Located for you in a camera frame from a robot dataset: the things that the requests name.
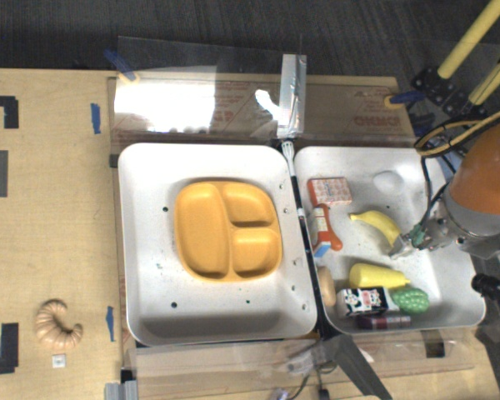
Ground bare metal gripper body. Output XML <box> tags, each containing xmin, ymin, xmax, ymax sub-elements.
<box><xmin>411</xmin><ymin>215</ymin><xmax>463</xmax><ymax>253</ymax></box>

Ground yellow banana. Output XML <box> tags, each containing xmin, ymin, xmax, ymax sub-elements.
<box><xmin>348</xmin><ymin>209</ymin><xmax>403</xmax><ymax>249</ymax></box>

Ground white plastic tray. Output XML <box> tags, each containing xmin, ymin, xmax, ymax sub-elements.
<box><xmin>117</xmin><ymin>142</ymin><xmax>319</xmax><ymax>348</ymax></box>
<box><xmin>293</xmin><ymin>145</ymin><xmax>488</xmax><ymax>337</ymax></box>

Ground green grapes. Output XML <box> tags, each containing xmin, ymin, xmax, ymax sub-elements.
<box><xmin>388</xmin><ymin>287</ymin><xmax>431</xmax><ymax>317</ymax></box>

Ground black and white milk carton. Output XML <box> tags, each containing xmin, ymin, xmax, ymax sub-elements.
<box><xmin>336</xmin><ymin>286</ymin><xmax>401</xmax><ymax>318</ymax></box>

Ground pink and white carton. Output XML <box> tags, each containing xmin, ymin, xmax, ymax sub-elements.
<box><xmin>306</xmin><ymin>176</ymin><xmax>354</xmax><ymax>208</ymax></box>

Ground yellow divided plate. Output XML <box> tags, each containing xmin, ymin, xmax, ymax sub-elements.
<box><xmin>172</xmin><ymin>178</ymin><xmax>284</xmax><ymax>283</ymax></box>

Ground tan croissant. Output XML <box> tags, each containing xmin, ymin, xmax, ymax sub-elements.
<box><xmin>34</xmin><ymin>298</ymin><xmax>85</xmax><ymax>353</ymax></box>

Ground black cylinder on white bracket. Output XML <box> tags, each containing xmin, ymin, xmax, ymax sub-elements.
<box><xmin>470</xmin><ymin>251</ymin><xmax>500</xmax><ymax>304</ymax></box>

